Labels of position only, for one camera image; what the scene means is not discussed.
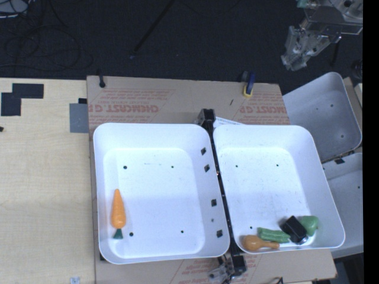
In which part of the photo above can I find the green pepper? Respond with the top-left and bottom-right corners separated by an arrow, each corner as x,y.
298,215 -> 320,237

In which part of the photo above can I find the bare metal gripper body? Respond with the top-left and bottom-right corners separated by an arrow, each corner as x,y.
301,0 -> 364,36

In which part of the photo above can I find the orange carrot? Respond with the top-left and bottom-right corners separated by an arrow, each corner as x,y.
110,188 -> 127,240

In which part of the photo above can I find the thin black rod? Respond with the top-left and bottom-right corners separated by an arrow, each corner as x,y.
203,119 -> 241,259

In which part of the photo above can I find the white plastic tray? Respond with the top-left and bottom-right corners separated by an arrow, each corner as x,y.
212,124 -> 346,254
92,122 -> 231,265

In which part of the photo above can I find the black box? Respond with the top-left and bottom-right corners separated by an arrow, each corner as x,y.
280,215 -> 308,245

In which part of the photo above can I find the yellow pear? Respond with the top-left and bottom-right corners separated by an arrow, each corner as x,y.
242,234 -> 281,253

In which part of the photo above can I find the brown cardboard board red print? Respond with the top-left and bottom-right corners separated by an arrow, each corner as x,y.
86,75 -> 338,284

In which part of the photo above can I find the green bean pod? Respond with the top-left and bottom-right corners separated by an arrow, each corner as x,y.
256,227 -> 291,244

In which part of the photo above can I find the black block with thin wires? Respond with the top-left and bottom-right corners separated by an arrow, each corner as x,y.
197,108 -> 216,130
230,254 -> 248,278

